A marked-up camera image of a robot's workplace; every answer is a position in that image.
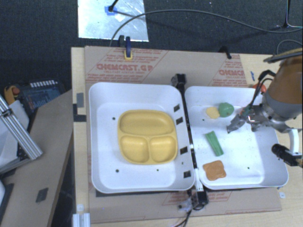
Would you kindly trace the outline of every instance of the cable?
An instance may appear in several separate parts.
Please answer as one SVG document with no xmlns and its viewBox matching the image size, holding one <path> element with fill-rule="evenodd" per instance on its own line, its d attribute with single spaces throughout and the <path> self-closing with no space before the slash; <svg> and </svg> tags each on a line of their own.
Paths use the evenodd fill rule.
<svg viewBox="0 0 303 227">
<path fill-rule="evenodd" d="M 195 206 L 194 208 L 193 208 L 193 210 L 195 210 L 195 211 L 200 211 L 200 210 L 202 210 L 204 208 L 204 205 L 203 204 L 198 204 L 197 206 Z"/>
<path fill-rule="evenodd" d="M 260 90 L 261 90 L 261 88 L 262 88 L 264 82 L 267 81 L 267 80 L 272 81 L 272 78 L 266 78 L 266 79 L 264 79 L 264 80 L 262 81 L 262 83 L 260 83 L 260 80 L 259 80 L 258 85 L 257 85 L 256 90 L 255 90 L 255 93 L 254 93 L 254 96 L 253 96 L 253 98 L 252 98 L 252 101 L 251 101 L 250 104 L 249 104 L 250 109 L 251 109 L 251 107 L 252 107 L 252 105 L 253 105 L 253 103 L 254 103 L 254 101 L 255 101 L 257 95 L 259 94 L 259 92 L 260 92 Z"/>
<path fill-rule="evenodd" d="M 282 43 L 284 43 L 284 42 L 294 42 L 294 43 L 299 44 L 300 46 L 303 46 L 303 44 L 302 44 L 301 42 L 296 41 L 296 40 L 282 40 L 282 41 L 277 45 L 277 47 L 276 47 L 276 54 L 277 54 L 277 55 L 279 54 L 279 47 L 280 47 L 280 45 L 281 45 Z"/>
<path fill-rule="evenodd" d="M 201 10 L 194 10 L 194 9 L 166 9 L 166 10 L 150 11 L 150 12 L 142 13 L 142 14 L 139 14 L 139 15 L 137 15 L 137 16 L 134 16 L 134 17 L 130 18 L 129 20 L 127 20 L 126 22 L 124 22 L 124 23 L 115 31 L 113 37 L 112 37 L 111 40 L 110 40 L 109 46 L 112 45 L 112 42 L 113 42 L 113 40 L 114 40 L 114 37 L 115 37 L 116 34 L 119 32 L 119 30 L 120 30 L 121 28 L 123 28 L 125 25 L 127 25 L 129 22 L 133 21 L 134 19 L 139 18 L 139 17 L 142 17 L 142 16 L 145 16 L 145 15 L 148 15 L 148 14 L 168 13 L 168 12 L 192 12 L 192 13 L 208 14 L 208 15 L 211 15 L 211 16 L 224 18 L 224 19 L 226 19 L 226 20 L 232 21 L 232 22 L 234 22 L 234 23 L 237 23 L 237 24 L 240 24 L 240 25 L 243 25 L 243 26 L 252 28 L 252 29 L 256 29 L 256 30 L 259 30 L 259 31 L 267 32 L 267 33 L 274 33 L 274 34 L 286 34 L 286 33 L 293 33 L 293 32 L 297 32 L 297 31 L 302 30 L 302 28 L 299 28 L 299 29 L 295 29 L 295 30 L 291 30 L 291 31 L 272 31 L 272 30 L 266 30 L 266 29 L 258 28 L 258 27 L 255 27 L 255 26 L 252 26 L 252 25 L 243 23 L 243 22 L 241 22 L 241 21 L 235 20 L 235 19 L 233 19 L 233 18 L 229 18 L 229 17 L 223 16 L 223 15 L 219 15 L 219 14 L 215 14 L 215 13 L 211 13 L 211 12 L 206 12 L 206 11 L 201 11 Z"/>
<path fill-rule="evenodd" d="M 190 214 L 191 214 L 191 211 L 189 211 L 189 212 L 187 213 L 187 216 L 186 216 L 185 220 L 183 220 L 180 224 L 175 225 L 174 227 L 179 227 L 179 226 L 181 226 L 181 225 L 183 225 L 182 227 L 185 227 L 186 224 L 187 224 L 187 222 L 188 222 L 188 219 L 189 219 Z"/>
</svg>

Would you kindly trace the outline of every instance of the green object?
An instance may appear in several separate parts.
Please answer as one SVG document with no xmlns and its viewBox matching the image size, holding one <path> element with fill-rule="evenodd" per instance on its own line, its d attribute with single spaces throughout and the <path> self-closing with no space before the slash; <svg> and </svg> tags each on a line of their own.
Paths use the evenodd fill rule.
<svg viewBox="0 0 303 227">
<path fill-rule="evenodd" d="M 230 116 L 234 111 L 234 108 L 229 103 L 221 103 L 219 104 L 219 114 L 222 118 L 226 118 Z"/>
<path fill-rule="evenodd" d="M 207 138 L 208 142 L 210 143 L 210 145 L 212 146 L 216 156 L 219 157 L 224 154 L 214 131 L 211 131 L 210 133 L 206 134 L 206 138 Z"/>
</svg>

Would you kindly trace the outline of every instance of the yellow divided plate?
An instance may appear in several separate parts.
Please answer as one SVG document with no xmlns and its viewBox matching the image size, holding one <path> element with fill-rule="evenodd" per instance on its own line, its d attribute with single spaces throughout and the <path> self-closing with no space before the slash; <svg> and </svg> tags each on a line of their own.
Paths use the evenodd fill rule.
<svg viewBox="0 0 303 227">
<path fill-rule="evenodd" d="M 175 159 L 178 141 L 172 118 L 156 110 L 130 110 L 118 122 L 119 147 L 134 164 L 153 165 Z"/>
</svg>

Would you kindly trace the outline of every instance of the aluminum foil sheet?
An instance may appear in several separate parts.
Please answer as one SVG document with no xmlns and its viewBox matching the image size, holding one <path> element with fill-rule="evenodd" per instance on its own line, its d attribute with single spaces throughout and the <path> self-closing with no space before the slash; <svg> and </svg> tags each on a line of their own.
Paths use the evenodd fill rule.
<svg viewBox="0 0 303 227">
<path fill-rule="evenodd" d="M 79 38 L 111 39 L 114 32 L 131 17 L 106 13 L 106 7 L 115 0 L 78 0 Z M 132 16 L 144 13 L 143 0 L 119 0 L 114 10 Z M 148 42 L 145 16 L 125 25 L 115 36 L 130 36 L 132 41 Z"/>
</svg>

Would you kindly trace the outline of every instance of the label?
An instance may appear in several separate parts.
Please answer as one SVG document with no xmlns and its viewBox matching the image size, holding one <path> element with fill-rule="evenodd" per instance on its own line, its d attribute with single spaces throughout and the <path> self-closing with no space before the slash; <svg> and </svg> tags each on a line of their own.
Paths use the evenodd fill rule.
<svg viewBox="0 0 303 227">
<path fill-rule="evenodd" d="M 208 200 L 210 202 L 226 202 L 228 201 L 230 195 L 232 194 L 231 191 L 224 191 L 224 192 L 208 192 Z"/>
<path fill-rule="evenodd" d="M 133 59 L 125 60 L 124 48 L 115 48 L 86 73 L 86 83 L 142 83 L 168 51 L 132 49 Z"/>
<path fill-rule="evenodd" d="M 186 199 L 188 199 L 188 194 L 187 194 L 186 191 L 171 192 L 167 195 L 166 199 L 162 203 L 162 206 L 164 206 L 164 205 L 177 205 L 181 202 L 184 202 Z"/>
<path fill-rule="evenodd" d="M 213 87 L 247 87 L 240 55 L 233 54 L 231 60 L 226 59 L 208 85 Z"/>
</svg>

